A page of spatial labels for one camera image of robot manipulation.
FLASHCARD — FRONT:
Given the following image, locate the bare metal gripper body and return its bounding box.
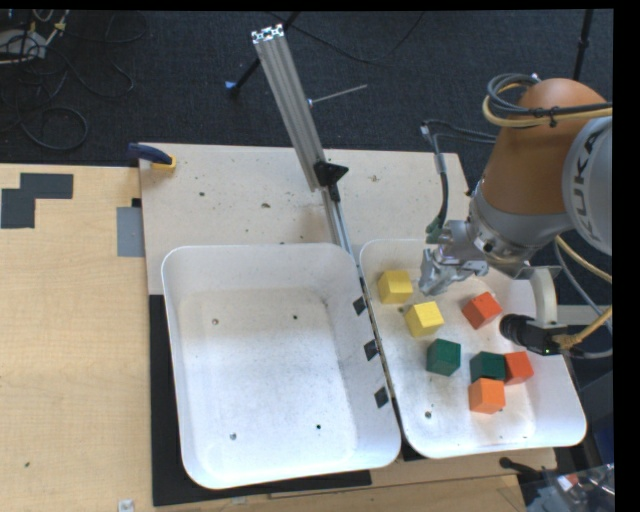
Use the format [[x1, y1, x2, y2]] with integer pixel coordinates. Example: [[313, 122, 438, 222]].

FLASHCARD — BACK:
[[432, 218, 495, 277]]

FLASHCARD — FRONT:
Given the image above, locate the yellow cube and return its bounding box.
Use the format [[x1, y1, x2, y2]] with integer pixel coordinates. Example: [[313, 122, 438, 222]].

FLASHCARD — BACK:
[[376, 269, 415, 306], [403, 300, 446, 339]]

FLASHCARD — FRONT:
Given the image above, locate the red cube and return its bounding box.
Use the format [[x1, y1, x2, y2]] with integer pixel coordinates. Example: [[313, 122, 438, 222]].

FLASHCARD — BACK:
[[460, 291, 504, 331], [503, 350, 536, 387]]

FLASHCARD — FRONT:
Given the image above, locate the green cube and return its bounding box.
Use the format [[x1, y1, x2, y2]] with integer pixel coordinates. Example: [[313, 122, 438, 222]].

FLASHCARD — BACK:
[[468, 350, 508, 384], [425, 337, 463, 378]]

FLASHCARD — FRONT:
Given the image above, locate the orange cube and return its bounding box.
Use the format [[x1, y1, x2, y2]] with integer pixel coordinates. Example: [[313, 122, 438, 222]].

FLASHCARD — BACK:
[[467, 377, 507, 416]]

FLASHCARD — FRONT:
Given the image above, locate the white plastic tray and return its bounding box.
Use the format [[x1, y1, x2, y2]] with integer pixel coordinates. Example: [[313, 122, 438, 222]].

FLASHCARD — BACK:
[[358, 237, 588, 460], [160, 242, 403, 491]]

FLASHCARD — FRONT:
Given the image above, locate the pale wood board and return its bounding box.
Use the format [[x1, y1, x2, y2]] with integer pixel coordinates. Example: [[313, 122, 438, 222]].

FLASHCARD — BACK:
[[138, 143, 559, 501]]

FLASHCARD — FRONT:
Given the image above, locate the black cylinder on white bracket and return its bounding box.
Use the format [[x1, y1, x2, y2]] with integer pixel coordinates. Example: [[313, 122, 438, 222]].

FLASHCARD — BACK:
[[498, 266, 570, 357]]

